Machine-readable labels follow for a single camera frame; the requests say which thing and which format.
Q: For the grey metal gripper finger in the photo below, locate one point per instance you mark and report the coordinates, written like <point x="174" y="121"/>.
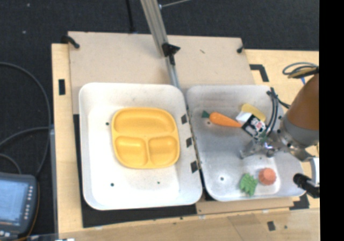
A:
<point x="257" y="143"/>
<point x="248" y="153"/>

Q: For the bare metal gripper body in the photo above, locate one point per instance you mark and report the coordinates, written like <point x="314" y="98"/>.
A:
<point x="291" y="147"/>

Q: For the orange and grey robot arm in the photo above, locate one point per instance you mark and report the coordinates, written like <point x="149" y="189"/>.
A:
<point x="303" y="110"/>

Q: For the white and black carton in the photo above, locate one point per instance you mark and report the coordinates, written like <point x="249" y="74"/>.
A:
<point x="252" y="125"/>

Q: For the white plastic tray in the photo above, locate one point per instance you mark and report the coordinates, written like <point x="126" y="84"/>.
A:
<point x="223" y="154"/>
<point x="99" y="154"/>

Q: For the orange round toy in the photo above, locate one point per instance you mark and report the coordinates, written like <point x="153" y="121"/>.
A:
<point x="267" y="176"/>

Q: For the green broccoli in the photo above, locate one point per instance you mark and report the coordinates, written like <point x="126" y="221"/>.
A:
<point x="248" y="184"/>

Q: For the yellow banana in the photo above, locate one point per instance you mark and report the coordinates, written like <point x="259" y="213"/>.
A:
<point x="251" y="108"/>

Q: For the orange carrot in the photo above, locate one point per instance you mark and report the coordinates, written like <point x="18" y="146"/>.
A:
<point x="223" y="119"/>

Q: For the yellow divided plate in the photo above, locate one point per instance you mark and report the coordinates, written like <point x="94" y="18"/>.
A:
<point x="145" y="137"/>

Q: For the pale wood board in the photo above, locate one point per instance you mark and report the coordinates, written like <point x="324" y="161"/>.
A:
<point x="123" y="59"/>

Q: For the black cylinder on white bracket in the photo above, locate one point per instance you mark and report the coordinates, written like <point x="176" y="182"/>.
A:
<point x="306" y="182"/>

